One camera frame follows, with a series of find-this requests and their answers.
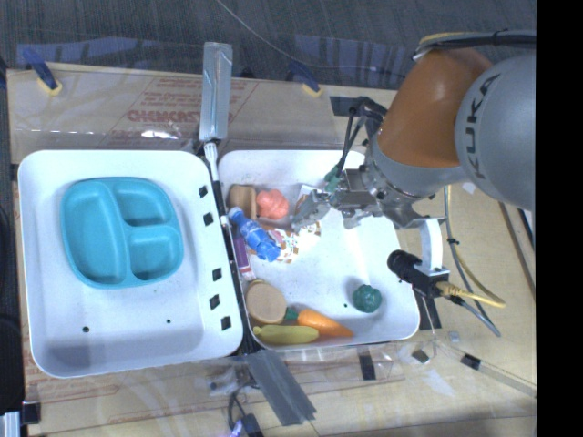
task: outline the green ball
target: green ball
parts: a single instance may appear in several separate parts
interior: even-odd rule
[[[379,309],[382,301],[381,291],[370,285],[361,285],[353,293],[354,307],[362,312],[375,312]]]

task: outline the carrot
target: carrot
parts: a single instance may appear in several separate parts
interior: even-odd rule
[[[293,319],[294,317],[292,312],[286,314],[286,319]],[[297,314],[296,320],[299,325],[314,327],[322,335],[331,335],[333,337],[352,337],[354,335],[352,330],[316,310],[301,310]]]

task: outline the blue bottle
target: blue bottle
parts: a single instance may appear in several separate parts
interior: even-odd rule
[[[241,208],[232,208],[229,211],[229,219],[239,227],[240,234],[249,247],[257,253],[259,259],[273,262],[280,256],[281,248],[258,222],[245,217]]]

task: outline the dark gray floor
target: dark gray floor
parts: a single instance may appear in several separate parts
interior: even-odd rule
[[[200,73],[202,45],[233,45],[233,75],[283,80],[292,59],[324,84],[396,89],[423,36],[537,28],[537,0],[0,0],[0,56]],[[492,61],[517,49],[486,47]],[[7,106],[0,96],[0,206],[12,233]],[[0,414],[22,401],[14,241],[0,246]]]

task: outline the blue divided plate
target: blue divided plate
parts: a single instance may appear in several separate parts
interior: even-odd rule
[[[66,256],[77,277],[101,289],[141,286],[172,275],[184,247],[164,190],[144,178],[78,181],[60,206]]]

